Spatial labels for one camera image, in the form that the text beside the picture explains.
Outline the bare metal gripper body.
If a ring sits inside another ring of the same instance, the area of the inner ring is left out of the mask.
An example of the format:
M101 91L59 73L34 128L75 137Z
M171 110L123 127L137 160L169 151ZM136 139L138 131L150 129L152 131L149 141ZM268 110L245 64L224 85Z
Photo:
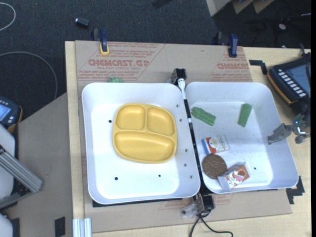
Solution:
M292 125L292 132L296 135L295 143L301 144L305 142L307 138L311 137L310 127L305 123L299 123L298 121L294 122Z

